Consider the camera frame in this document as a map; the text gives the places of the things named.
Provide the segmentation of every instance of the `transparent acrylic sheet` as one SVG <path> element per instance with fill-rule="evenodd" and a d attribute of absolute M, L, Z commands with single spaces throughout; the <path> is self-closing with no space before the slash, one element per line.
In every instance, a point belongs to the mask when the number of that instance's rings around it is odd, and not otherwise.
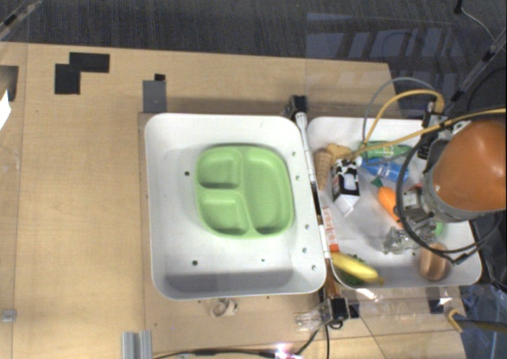
<path fill-rule="evenodd" d="M 12 356 L 17 206 L 29 14 L 41 0 L 0 0 L 0 357 Z"/>
<path fill-rule="evenodd" d="M 459 84 L 486 53 L 490 44 L 491 39 L 488 35 L 470 22 L 465 22 L 463 25 L 462 21 L 457 21 L 455 24 L 443 24 L 378 18 L 357 19 L 339 14 L 308 14 L 305 89 L 311 115 L 340 117 L 343 120 L 347 120 L 344 117 L 355 117 L 357 121 L 352 125 L 358 132 L 349 131 L 342 134 L 345 135 L 345 140 L 350 139 L 358 144 L 362 118 L 368 106 L 371 107 L 369 116 L 374 117 L 393 95 L 421 87 L 416 82 L 396 82 L 387 85 L 376 101 L 370 104 L 373 94 L 383 83 L 398 77 L 418 78 L 431 84 L 444 95 L 446 101 L 449 101 L 459 89 Z M 335 62 L 337 74 L 330 75 L 323 71 L 323 62 Z M 407 124 L 417 124 L 414 119 L 421 117 L 427 102 L 428 97 L 423 97 L 422 100 L 421 98 L 403 99 L 398 101 L 398 107 L 392 105 L 384 114 L 384 118 L 408 118 L 411 121 L 409 120 Z M 340 124 L 343 124 L 343 121 L 338 123 L 335 121 L 333 128 L 332 120 L 328 122 L 328 124 L 322 124 L 322 121 L 319 123 L 318 120 L 314 120 L 314 128 L 321 124 L 320 131 L 324 132 L 320 138 L 313 135 L 318 129 L 312 129 L 312 122 L 310 123 L 309 136 L 312 151 L 324 147 L 326 143 L 323 138 L 333 136 L 333 133 L 329 132 L 340 128 Z M 391 125 L 396 129 L 395 120 L 392 120 Z M 346 131 L 349 125 L 346 123 L 344 126 L 343 129 Z M 389 131 L 390 128 L 387 127 L 384 137 L 377 139 L 394 139 L 389 137 L 392 135 Z M 424 165 L 414 166 L 414 164 L 411 166 L 418 168 L 418 173 L 424 167 Z M 379 218 L 379 214 L 382 215 L 384 212 L 382 209 L 378 210 L 378 202 L 374 200 L 376 188 L 371 185 L 371 181 L 375 177 L 361 170 L 359 169 L 360 184 L 363 186 L 361 188 L 366 190 L 369 197 L 367 197 L 365 219 L 371 220 L 372 223 L 375 221 L 375 225 L 376 221 L 387 222 L 390 220 L 387 215 Z M 417 183 L 417 169 L 413 170 L 410 181 Z M 394 188 L 394 182 L 383 179 L 383 183 Z M 340 225 L 343 217 L 332 205 L 329 183 L 321 196 L 323 205 L 332 207 L 334 226 Z M 383 253 L 382 243 L 388 228 L 389 224 L 386 224 L 382 230 L 375 227 L 368 232 L 368 238 L 372 244 L 379 246 L 381 254 Z M 345 244 L 344 252 L 357 253 L 360 258 L 365 258 L 364 250 L 353 249 L 360 230 L 356 228 L 348 235 L 344 231 L 337 232 L 342 236 L 341 239 L 338 236 L 337 243 L 338 245 L 341 245 L 341 242 Z M 412 267 L 406 267 L 406 269 L 417 273 L 416 257 L 419 251 L 407 250 L 405 253 L 416 255 L 411 263 Z M 374 257 L 368 255 L 366 260 L 369 265 L 375 267 L 377 262 Z M 474 283 L 480 277 L 481 268 L 478 258 L 474 265 L 475 274 L 469 276 L 470 281 L 465 281 L 463 284 Z M 413 287 L 396 285 L 395 288 L 390 288 L 386 280 L 383 288 L 373 284 L 355 286 L 355 290 L 344 286 L 344 295 L 351 301 L 356 300 L 360 305 L 360 319 L 366 327 L 365 332 L 374 337 L 380 351 L 379 357 L 431 357 L 432 355 L 439 357 L 443 354 L 465 357 L 461 340 L 459 337 L 456 338 L 458 334 L 453 331 L 453 327 L 444 316 L 444 312 L 448 311 L 446 307 L 455 307 L 463 314 L 458 287 L 461 284 L 460 281 L 451 282 L 450 285 L 441 282 L 432 284 L 428 281 L 426 285 L 414 284 Z M 505 313 L 505 306 L 501 306 L 498 310 Z M 484 343 L 489 343 L 493 335 L 494 333 L 488 334 L 488 339 L 483 339 Z"/>

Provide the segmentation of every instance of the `banana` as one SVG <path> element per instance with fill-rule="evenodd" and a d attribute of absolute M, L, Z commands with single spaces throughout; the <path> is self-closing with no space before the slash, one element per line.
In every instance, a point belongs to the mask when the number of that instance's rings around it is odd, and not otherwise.
<path fill-rule="evenodd" d="M 352 256 L 348 256 L 347 254 L 343 254 L 341 252 L 332 252 L 331 257 L 333 259 L 333 264 L 338 269 L 343 270 L 362 281 L 366 281 L 368 283 L 378 281 L 383 285 L 384 279 L 379 276 L 375 269 L 357 261 Z"/>

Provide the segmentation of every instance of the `yellow cable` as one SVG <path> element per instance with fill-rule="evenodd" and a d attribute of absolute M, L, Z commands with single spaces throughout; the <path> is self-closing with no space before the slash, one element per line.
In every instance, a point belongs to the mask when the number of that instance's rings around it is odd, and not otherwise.
<path fill-rule="evenodd" d="M 349 160 L 354 160 L 357 156 L 359 156 L 363 152 L 373 151 L 375 149 L 380 149 L 382 147 L 396 145 L 398 143 L 405 142 L 409 139 L 412 139 L 416 136 L 423 136 L 424 134 L 437 131 L 441 128 L 441 125 L 443 125 L 445 128 L 448 128 L 448 127 L 452 126 L 453 124 L 460 122 L 461 120 L 466 120 L 466 119 L 472 118 L 474 116 L 489 115 L 489 114 L 505 114 L 505 108 L 503 108 L 503 109 L 488 109 L 486 111 L 478 111 L 476 113 L 469 113 L 469 114 L 465 114 L 462 116 L 458 116 L 456 118 L 452 118 L 451 120 L 446 120 L 442 124 L 433 125 L 431 127 L 424 128 L 420 131 L 414 132 L 414 133 L 409 134 L 407 136 L 403 136 L 402 138 L 395 139 L 390 142 L 378 143 L 376 145 L 371 145 L 370 147 L 360 147 L 357 151 L 352 152 L 349 156 L 347 156 L 345 158 L 349 159 Z"/>
<path fill-rule="evenodd" d="M 445 107 L 444 96 L 442 94 L 440 94 L 440 93 L 437 93 L 436 91 L 433 91 L 433 90 L 416 89 L 416 90 L 406 91 L 405 93 L 400 93 L 398 95 L 395 95 L 394 97 L 391 97 L 382 106 L 382 108 L 380 109 L 379 113 L 375 117 L 375 120 L 373 121 L 373 125 L 370 127 L 370 130 L 368 131 L 368 134 L 365 136 L 364 141 L 363 141 L 363 143 L 362 143 L 361 146 L 363 146 L 363 147 L 366 146 L 366 143 L 372 137 L 372 134 L 373 134 L 373 131 L 375 130 L 376 125 L 379 123 L 380 118 L 382 117 L 382 115 L 386 111 L 387 107 L 389 107 L 389 105 L 391 105 L 395 101 L 399 100 L 400 98 L 411 97 L 411 96 L 422 95 L 422 94 L 429 94 L 429 95 L 432 95 L 432 96 L 436 97 L 436 107 L 435 107 L 435 112 L 436 113 L 442 113 L 444 111 L 444 107 Z"/>

